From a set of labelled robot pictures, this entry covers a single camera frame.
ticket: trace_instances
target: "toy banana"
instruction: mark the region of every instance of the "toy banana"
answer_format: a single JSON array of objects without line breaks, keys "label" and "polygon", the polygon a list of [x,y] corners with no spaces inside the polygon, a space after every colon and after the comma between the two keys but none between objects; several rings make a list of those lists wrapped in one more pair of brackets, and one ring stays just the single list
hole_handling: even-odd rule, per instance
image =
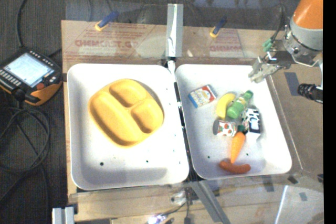
[{"label": "toy banana", "polygon": [[226,116],[226,109],[228,105],[235,100],[236,95],[234,93],[226,93],[223,95],[220,100],[218,101],[217,107],[216,107],[216,114],[221,118],[224,119]]}]

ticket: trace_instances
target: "toy bottle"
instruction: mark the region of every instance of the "toy bottle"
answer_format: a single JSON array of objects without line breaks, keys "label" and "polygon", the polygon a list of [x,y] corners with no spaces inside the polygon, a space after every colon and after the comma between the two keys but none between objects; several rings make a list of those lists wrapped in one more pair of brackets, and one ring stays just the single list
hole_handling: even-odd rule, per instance
[{"label": "toy bottle", "polygon": [[226,114],[232,118],[236,119],[246,108],[248,102],[252,98],[253,93],[251,91],[246,91],[242,95],[240,95],[231,106],[228,107]]}]

